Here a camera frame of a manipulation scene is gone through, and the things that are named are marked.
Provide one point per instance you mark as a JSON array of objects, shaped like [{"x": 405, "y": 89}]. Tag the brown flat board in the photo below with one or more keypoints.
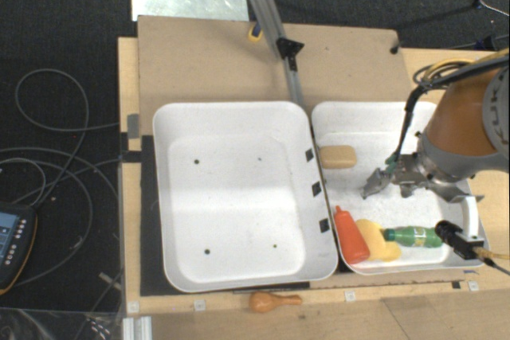
[{"x": 223, "y": 63}]

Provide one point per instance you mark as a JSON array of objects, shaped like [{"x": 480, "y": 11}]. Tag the red sauce bottle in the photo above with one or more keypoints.
[{"x": 350, "y": 237}]

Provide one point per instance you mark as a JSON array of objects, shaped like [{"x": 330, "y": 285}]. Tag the green plastic bottle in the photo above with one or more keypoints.
[{"x": 414, "y": 237}]

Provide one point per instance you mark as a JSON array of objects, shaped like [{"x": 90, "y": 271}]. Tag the orange-brown toy drumstick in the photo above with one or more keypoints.
[{"x": 267, "y": 302}]

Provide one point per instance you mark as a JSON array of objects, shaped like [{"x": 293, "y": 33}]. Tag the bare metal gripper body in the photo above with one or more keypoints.
[{"x": 412, "y": 171}]

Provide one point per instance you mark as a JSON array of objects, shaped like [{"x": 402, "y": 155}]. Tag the black cylinder on white bracket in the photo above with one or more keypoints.
[{"x": 454, "y": 237}]

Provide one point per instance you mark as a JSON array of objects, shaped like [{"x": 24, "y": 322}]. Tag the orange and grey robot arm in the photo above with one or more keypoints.
[{"x": 462, "y": 119}]

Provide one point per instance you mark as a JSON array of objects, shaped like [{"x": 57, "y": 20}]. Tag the yellow banana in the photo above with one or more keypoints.
[{"x": 374, "y": 241}]

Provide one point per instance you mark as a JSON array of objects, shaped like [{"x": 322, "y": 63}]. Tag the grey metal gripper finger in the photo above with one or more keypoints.
[
  {"x": 408, "y": 191},
  {"x": 376, "y": 182}
]

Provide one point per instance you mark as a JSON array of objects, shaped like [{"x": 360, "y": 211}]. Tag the white plastic tray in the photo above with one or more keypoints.
[
  {"x": 398, "y": 207},
  {"x": 235, "y": 195}
]

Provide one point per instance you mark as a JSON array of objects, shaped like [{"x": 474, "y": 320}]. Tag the beige toy bread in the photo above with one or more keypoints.
[{"x": 338, "y": 157}]

